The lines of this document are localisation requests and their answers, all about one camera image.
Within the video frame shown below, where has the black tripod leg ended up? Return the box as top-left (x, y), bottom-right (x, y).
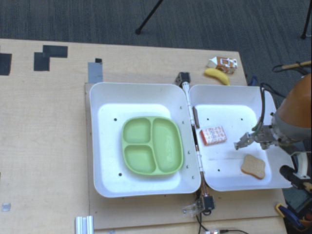
top-left (300, 0), bottom-right (312, 40)
top-left (135, 0), bottom-right (176, 35)

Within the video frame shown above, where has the black cylinder on white bracket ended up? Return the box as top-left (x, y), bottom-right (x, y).
top-left (279, 152), bottom-right (312, 190)

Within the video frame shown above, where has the thin black and white rod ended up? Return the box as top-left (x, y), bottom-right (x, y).
top-left (183, 81), bottom-right (208, 200)

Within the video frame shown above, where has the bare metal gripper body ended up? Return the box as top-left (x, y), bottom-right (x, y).
top-left (253, 124), bottom-right (281, 149)

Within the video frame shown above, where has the brown bread slice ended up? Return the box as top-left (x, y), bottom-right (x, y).
top-left (240, 154), bottom-right (266, 180)

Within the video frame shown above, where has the orange and white packet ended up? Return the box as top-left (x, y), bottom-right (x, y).
top-left (199, 126), bottom-right (228, 146)

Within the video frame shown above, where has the brown and white carton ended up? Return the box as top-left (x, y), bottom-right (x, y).
top-left (208, 56), bottom-right (238, 75)

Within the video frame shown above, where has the black block with thin wires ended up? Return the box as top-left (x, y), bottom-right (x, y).
top-left (178, 72), bottom-right (191, 84)
top-left (203, 195), bottom-right (216, 211)

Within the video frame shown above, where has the yellow banana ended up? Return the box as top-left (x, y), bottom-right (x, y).
top-left (204, 67), bottom-right (231, 86)

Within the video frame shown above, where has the green divided plate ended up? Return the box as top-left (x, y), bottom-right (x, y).
top-left (121, 116), bottom-right (184, 176)

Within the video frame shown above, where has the white plastic tray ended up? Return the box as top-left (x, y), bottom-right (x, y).
top-left (189, 84), bottom-right (293, 193)
top-left (89, 81), bottom-right (202, 199)

